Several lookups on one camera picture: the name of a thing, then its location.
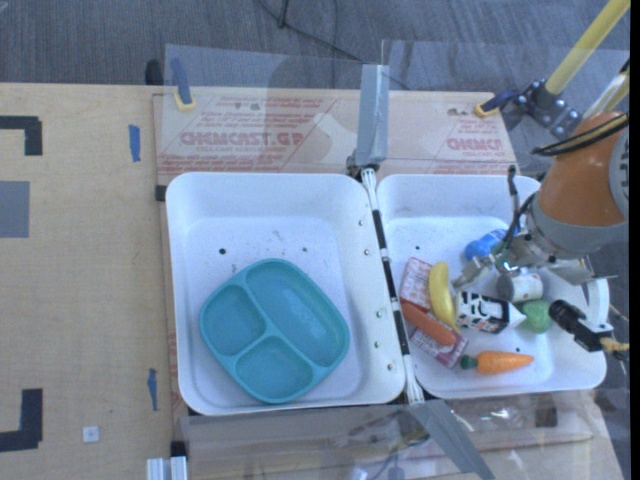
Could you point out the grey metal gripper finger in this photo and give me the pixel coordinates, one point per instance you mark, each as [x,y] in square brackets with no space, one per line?
[471,271]

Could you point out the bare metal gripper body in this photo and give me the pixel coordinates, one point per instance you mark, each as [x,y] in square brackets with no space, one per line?
[525,254]

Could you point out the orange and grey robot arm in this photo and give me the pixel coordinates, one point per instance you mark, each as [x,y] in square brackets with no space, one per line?
[580,188]

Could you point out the blue bottle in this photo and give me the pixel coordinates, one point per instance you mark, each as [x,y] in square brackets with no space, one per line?
[481,246]

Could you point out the white small can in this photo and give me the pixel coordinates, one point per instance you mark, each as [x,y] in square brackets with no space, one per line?
[526,288]

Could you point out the yellow banana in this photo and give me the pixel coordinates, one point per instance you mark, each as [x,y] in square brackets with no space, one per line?
[441,290]

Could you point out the black and white carton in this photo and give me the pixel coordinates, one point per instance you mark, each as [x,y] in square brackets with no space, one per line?
[487,312]

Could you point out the red and white packet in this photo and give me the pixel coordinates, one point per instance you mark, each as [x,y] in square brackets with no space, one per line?
[414,284]

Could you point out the green round toy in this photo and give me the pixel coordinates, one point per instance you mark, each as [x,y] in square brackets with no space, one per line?
[537,316]

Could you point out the orange sausage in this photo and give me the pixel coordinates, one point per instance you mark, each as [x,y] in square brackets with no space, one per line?
[429,324]

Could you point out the pink and white packet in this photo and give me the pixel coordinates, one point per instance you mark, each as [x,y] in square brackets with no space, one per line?
[445,352]

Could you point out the thin black and white rod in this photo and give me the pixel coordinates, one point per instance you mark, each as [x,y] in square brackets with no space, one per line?
[385,258]

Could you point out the orange carrot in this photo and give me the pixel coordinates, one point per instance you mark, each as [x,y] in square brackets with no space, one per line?
[502,362]

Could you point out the white plastic tray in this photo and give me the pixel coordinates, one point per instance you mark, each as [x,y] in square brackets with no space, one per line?
[280,218]
[570,368]

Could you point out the teal divided plate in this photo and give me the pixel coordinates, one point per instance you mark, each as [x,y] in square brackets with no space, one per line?
[280,328]

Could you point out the brown cardboard board red print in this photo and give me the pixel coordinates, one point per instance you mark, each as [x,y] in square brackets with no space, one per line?
[300,133]

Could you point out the black cylinder on white bracket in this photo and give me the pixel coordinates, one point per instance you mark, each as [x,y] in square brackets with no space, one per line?
[585,329]

